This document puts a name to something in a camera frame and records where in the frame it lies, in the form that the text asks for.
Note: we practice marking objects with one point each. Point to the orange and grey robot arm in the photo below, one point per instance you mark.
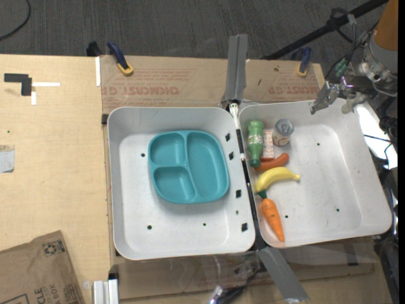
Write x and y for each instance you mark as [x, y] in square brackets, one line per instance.
[387, 27]

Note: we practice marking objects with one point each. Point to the yellow banana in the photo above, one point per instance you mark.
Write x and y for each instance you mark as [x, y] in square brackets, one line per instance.
[272, 176]

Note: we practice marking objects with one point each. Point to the white plastic tray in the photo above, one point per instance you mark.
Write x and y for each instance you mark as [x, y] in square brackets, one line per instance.
[177, 233]
[322, 182]

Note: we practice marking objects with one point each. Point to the brown cardboard board red print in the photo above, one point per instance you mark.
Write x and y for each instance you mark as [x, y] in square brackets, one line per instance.
[190, 81]

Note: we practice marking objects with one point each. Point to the brown paper bag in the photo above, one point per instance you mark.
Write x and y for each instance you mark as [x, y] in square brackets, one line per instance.
[34, 271]

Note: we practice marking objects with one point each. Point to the orange sausage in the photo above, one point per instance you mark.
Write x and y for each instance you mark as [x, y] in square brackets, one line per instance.
[275, 162]

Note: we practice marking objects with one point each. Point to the green bottle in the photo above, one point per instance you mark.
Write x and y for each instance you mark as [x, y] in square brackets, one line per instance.
[255, 141]

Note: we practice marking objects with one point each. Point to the orange carrot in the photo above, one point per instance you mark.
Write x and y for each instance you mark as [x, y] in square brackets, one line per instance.
[272, 215]

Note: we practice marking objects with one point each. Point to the white and red packet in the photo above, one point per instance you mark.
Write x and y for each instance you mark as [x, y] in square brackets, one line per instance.
[269, 144]

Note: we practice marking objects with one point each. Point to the blue divided plate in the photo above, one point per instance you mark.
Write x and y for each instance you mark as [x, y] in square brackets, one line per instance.
[202, 163]

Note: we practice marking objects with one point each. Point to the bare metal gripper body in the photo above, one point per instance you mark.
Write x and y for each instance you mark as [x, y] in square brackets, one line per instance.
[376, 74]

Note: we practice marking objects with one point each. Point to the small white can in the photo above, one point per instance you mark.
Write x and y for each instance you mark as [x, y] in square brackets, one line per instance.
[281, 135]

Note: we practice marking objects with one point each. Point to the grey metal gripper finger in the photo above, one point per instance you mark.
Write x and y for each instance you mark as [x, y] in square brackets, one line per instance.
[351, 102]
[323, 97]

